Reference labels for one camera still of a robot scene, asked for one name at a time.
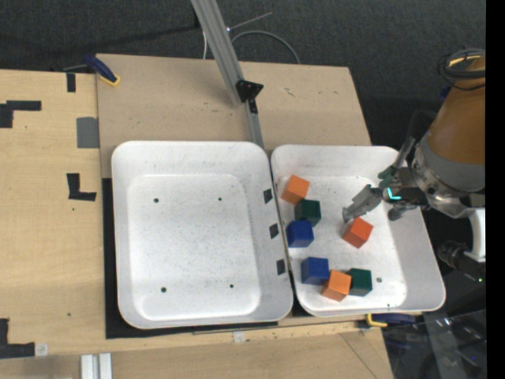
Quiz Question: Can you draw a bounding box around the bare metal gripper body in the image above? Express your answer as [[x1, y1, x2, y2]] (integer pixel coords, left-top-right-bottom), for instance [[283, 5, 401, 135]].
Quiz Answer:
[[380, 159, 486, 218]]

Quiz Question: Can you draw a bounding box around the red-orange cube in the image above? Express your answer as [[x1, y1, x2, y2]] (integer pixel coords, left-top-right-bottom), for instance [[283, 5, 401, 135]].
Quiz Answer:
[[342, 216, 375, 250]]

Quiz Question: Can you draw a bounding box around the white plastic tray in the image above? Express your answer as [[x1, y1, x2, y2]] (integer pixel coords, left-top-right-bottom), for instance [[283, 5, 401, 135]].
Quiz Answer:
[[110, 140, 294, 330], [270, 144, 447, 318]]

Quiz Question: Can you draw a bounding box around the green cube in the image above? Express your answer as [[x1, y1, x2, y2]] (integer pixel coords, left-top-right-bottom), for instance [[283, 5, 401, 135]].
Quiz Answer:
[[294, 198, 323, 228], [346, 267, 374, 298]]

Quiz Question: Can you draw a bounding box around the orange cube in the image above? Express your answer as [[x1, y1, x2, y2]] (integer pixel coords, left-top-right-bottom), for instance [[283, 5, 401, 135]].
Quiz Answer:
[[280, 174, 311, 206], [320, 268, 353, 303]]

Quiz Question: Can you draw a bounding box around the blue cube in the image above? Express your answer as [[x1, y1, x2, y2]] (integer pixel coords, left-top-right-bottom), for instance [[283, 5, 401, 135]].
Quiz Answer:
[[300, 256, 331, 287], [285, 219, 316, 249]]

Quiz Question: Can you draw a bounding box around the pale wood board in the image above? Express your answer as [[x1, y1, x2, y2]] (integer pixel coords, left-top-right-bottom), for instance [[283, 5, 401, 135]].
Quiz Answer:
[[95, 53, 425, 336]]

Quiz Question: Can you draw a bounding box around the black cylinder on white bracket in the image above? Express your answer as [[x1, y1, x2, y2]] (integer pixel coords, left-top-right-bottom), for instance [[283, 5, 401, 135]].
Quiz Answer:
[[436, 207, 487, 282]]

